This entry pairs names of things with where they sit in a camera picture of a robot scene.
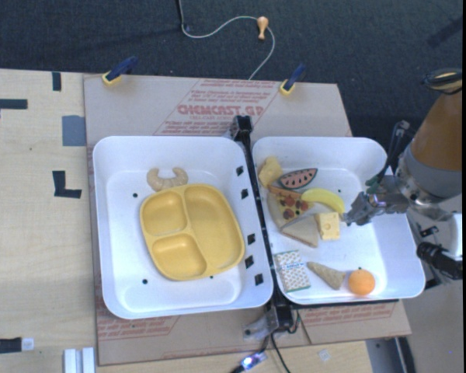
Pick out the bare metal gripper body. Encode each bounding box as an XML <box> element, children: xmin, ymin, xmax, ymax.
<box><xmin>367</xmin><ymin>169</ymin><xmax>455</xmax><ymax>221</ymax></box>

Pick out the white plastic tray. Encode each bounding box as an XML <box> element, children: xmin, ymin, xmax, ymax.
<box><xmin>252</xmin><ymin>135</ymin><xmax>427</xmax><ymax>307</ymax></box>
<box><xmin>92</xmin><ymin>134</ymin><xmax>275</xmax><ymax>320</ymax></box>

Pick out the yellow cheese block with holes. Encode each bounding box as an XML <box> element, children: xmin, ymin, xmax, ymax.
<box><xmin>314</xmin><ymin>211</ymin><xmax>342</xmax><ymax>242</ymax></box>

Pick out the yellow banana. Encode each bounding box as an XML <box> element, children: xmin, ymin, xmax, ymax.
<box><xmin>300</xmin><ymin>187</ymin><xmax>346</xmax><ymax>215</ymax></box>

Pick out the tan triangular bread slice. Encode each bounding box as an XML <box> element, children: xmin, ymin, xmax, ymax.
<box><xmin>280</xmin><ymin>212</ymin><xmax>321</xmax><ymax>249</ymax></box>

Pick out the orange toy orange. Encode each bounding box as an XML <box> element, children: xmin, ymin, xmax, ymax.
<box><xmin>347</xmin><ymin>268</ymin><xmax>377</xmax><ymax>297</ymax></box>

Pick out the tan triangular biscuit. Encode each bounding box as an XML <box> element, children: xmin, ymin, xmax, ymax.
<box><xmin>306</xmin><ymin>261</ymin><xmax>347</xmax><ymax>291</ymax></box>

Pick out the red watermelon slice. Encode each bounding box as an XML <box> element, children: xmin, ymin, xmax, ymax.
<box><xmin>276</xmin><ymin>167</ymin><xmax>319</xmax><ymax>191</ymax></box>

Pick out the toy pizza slice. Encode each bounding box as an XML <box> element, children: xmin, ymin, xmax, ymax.
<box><xmin>266</xmin><ymin>186</ymin><xmax>316</xmax><ymax>229</ymax></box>

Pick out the white patterned carton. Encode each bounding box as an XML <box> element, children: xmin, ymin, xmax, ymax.
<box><xmin>273</xmin><ymin>249</ymin><xmax>312</xmax><ymax>294</ymax></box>

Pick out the yellow cheese wedge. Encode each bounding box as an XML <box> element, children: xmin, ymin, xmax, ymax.
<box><xmin>257</xmin><ymin>155</ymin><xmax>284</xmax><ymax>188</ymax></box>

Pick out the thin black rod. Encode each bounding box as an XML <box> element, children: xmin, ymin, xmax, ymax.
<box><xmin>240</xmin><ymin>138</ymin><xmax>290</xmax><ymax>314</ymax></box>

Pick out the yellow divided plate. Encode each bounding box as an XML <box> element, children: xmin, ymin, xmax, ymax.
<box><xmin>139</xmin><ymin>183</ymin><xmax>246</xmax><ymax>282</ymax></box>

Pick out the tan toy croissant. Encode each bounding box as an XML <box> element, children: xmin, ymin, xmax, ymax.
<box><xmin>145</xmin><ymin>166</ymin><xmax>190</xmax><ymax>193</ymax></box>

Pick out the tan toy chicken drumstick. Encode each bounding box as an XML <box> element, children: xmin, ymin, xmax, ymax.
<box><xmin>256</xmin><ymin>15</ymin><xmax>270</xmax><ymax>41</ymax></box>

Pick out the brown cardboard board red print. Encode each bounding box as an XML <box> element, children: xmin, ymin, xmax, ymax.
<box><xmin>82</xmin><ymin>73</ymin><xmax>413</xmax><ymax>367</ymax></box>

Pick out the black cylinder on white bracket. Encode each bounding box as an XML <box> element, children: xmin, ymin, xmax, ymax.
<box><xmin>416</xmin><ymin>211</ymin><xmax>464</xmax><ymax>281</ymax></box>

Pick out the black block with wires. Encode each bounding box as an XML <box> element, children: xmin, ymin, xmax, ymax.
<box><xmin>230</xmin><ymin>115</ymin><xmax>255</xmax><ymax>143</ymax></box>
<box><xmin>263</xmin><ymin>300</ymin><xmax>301</xmax><ymax>333</ymax></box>

